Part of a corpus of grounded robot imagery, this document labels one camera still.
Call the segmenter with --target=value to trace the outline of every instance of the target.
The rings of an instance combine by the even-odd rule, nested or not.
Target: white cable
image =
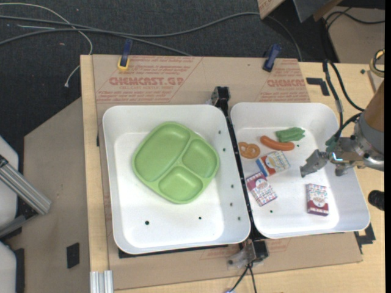
[[[58,16],[60,19],[62,19],[64,22],[70,24],[70,22],[68,20],[66,20],[64,17],[62,17],[61,15],[59,15],[57,12],[47,8],[47,7],[44,7],[42,5],[38,5],[38,4],[30,4],[30,3],[23,3],[23,2],[4,2],[4,3],[0,3],[0,6],[2,5],[25,5],[25,6],[28,6],[28,7],[38,7],[40,9],[43,9],[43,10],[46,10],[46,11],[49,11],[51,13],[53,13],[55,16]],[[79,33],[88,41],[88,43],[90,44],[90,52],[88,53],[88,55],[90,56],[92,54],[92,50],[93,50],[93,46],[92,46],[92,42],[90,40],[89,37],[87,37],[87,35],[81,31],[79,31]],[[80,68],[80,65],[78,65],[71,73],[70,75],[68,76],[67,78],[67,81],[65,82],[64,84],[64,87],[69,87],[69,80],[71,79],[71,77],[76,73],[76,71]]]

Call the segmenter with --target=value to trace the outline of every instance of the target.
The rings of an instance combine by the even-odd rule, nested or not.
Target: brown pretzel
[[[254,143],[239,142],[239,152],[246,159],[255,159],[261,153],[261,150]]]

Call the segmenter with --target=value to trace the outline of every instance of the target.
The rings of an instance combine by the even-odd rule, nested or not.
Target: red and white box
[[[259,206],[263,206],[277,198],[277,194],[262,172],[246,178],[246,186]]]
[[[327,200],[327,187],[317,184],[308,184],[307,187],[307,212],[320,216],[329,214],[329,203]]]

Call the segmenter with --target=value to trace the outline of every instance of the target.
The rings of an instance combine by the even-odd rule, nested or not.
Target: black floor
[[[42,5],[71,23],[134,34],[183,31],[228,15],[258,12],[257,0],[0,0],[0,15],[54,21],[61,19],[47,10],[1,5],[7,2]],[[385,0],[344,0],[340,5],[385,9]],[[26,134],[80,97],[78,72],[70,79],[69,88],[64,84],[78,65],[79,55],[89,53],[89,44],[77,32],[31,35],[4,43],[38,31],[19,24],[59,26],[0,18],[0,136],[20,152]],[[323,23],[312,18],[300,23],[292,0],[286,0],[263,21],[257,15],[244,15],[190,34],[148,40],[193,56],[223,57],[262,57],[270,45],[279,43],[281,57],[299,59],[286,29],[296,40],[303,61],[335,61]],[[92,32],[87,35],[94,54],[121,54],[125,39]],[[134,43],[132,53],[181,55],[141,42]]]

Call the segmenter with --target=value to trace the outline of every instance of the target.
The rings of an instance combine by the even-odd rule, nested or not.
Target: green plate
[[[216,150],[191,129],[175,122],[157,126],[138,146],[132,168],[149,188],[167,200],[195,200],[219,169]]]

